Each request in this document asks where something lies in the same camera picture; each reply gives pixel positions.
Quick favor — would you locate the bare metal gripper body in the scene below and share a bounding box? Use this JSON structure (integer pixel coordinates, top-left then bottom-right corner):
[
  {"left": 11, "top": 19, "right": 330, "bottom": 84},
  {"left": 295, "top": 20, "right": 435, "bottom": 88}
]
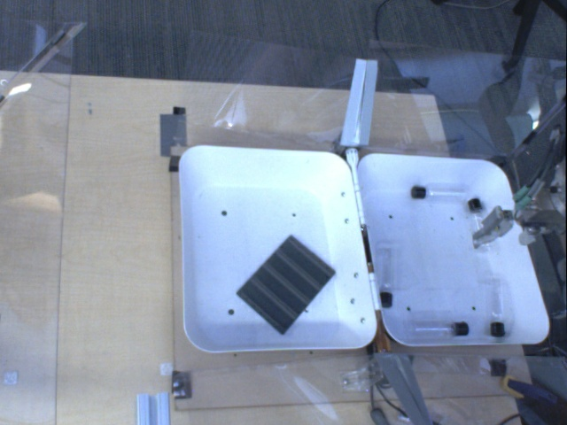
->
[{"left": 513, "top": 208, "right": 562, "bottom": 239}]

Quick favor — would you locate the clear vial with black cap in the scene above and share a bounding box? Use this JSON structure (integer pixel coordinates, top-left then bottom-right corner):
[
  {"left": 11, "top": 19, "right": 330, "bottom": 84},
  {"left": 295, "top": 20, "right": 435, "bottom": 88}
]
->
[
  {"left": 411, "top": 321, "right": 470, "bottom": 338},
  {"left": 467, "top": 197, "right": 493, "bottom": 252},
  {"left": 410, "top": 183, "right": 469, "bottom": 200},
  {"left": 488, "top": 276, "right": 509, "bottom": 339},
  {"left": 377, "top": 246, "right": 395, "bottom": 309}
]

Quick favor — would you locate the white plastic tray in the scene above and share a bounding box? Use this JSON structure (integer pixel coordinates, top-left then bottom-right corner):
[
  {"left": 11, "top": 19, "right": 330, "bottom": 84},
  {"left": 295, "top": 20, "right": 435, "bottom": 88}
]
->
[
  {"left": 177, "top": 144, "right": 378, "bottom": 354},
  {"left": 355, "top": 152, "right": 551, "bottom": 348}
]

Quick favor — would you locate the thin black and white rod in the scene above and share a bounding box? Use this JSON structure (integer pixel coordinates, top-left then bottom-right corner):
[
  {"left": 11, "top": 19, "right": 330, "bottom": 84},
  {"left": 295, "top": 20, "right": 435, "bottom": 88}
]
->
[{"left": 344, "top": 147, "right": 385, "bottom": 327}]

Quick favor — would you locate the dark grey ribbed rectangular plate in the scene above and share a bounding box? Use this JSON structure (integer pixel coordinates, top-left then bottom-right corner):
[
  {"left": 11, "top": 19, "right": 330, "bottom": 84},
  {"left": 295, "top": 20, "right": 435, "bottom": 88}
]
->
[{"left": 236, "top": 235, "right": 337, "bottom": 336}]

